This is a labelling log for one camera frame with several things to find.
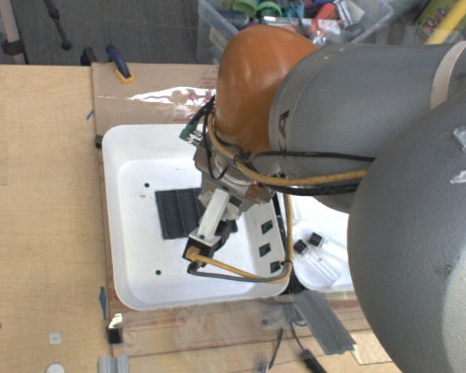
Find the clear plastic storage bin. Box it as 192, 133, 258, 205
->
194, 0, 395, 64

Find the black ribbed rectangular pad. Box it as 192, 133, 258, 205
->
155, 187, 238, 241

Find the brown cardboard board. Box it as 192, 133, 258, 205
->
90, 61, 394, 359

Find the white plastic tray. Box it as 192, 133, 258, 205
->
282, 192, 357, 294
101, 124, 293, 312

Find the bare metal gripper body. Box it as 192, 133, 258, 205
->
193, 145, 276, 219

